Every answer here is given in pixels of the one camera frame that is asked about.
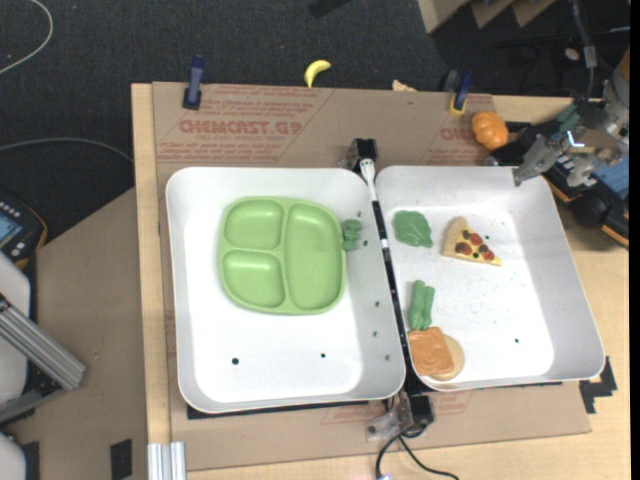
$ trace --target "black device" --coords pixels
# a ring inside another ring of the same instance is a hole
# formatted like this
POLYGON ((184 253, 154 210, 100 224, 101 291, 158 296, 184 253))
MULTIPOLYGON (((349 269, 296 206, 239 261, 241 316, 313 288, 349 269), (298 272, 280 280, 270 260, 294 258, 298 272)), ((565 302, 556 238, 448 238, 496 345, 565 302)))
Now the black device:
POLYGON ((0 250, 22 269, 46 238, 47 226, 40 216, 0 186, 0 250))

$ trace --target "toy pumpkin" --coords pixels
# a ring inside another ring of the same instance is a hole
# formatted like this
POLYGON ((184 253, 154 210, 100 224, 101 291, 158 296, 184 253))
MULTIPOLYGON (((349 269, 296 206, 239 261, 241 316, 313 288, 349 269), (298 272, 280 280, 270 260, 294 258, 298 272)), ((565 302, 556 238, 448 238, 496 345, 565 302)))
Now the toy pumpkin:
POLYGON ((471 118, 471 126, 476 140, 490 151, 504 146, 509 140, 506 123, 493 111, 476 112, 471 118))

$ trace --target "white tray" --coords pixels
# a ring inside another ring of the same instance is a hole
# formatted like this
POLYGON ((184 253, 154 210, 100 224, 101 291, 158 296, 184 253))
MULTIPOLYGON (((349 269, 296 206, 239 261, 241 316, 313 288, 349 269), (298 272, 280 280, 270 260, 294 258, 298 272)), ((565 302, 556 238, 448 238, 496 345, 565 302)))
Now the white tray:
POLYGON ((367 187, 344 169, 190 167, 166 188, 178 380, 208 413, 388 398, 405 367, 367 187), (318 315, 243 309, 218 270, 222 215, 248 196, 292 197, 358 218, 367 246, 347 253, 340 302, 318 315))
POLYGON ((436 289, 432 325, 465 353, 461 373, 441 390, 585 379, 604 352, 566 241, 555 200, 542 177, 515 187, 509 167, 400 167, 382 170, 376 188, 404 311, 420 279, 436 289), (395 239, 393 216, 422 213, 432 248, 395 239), (440 254, 450 220, 461 215, 490 237, 500 267, 440 254))

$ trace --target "screen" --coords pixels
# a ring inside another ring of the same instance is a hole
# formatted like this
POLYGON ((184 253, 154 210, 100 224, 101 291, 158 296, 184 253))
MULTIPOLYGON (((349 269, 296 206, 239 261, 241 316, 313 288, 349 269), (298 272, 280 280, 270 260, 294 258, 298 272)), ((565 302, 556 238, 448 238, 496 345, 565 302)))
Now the screen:
POLYGON ((0 247, 22 231, 22 226, 0 213, 0 247))

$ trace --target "green plate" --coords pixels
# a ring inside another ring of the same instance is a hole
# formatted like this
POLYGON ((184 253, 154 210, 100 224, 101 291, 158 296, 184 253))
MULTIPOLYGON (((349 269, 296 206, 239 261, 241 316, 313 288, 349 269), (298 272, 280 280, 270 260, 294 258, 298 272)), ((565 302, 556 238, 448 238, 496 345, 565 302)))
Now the green plate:
POLYGON ((342 297, 342 228, 327 208, 284 197, 247 197, 224 212, 219 265, 226 293, 242 307, 311 315, 342 297))

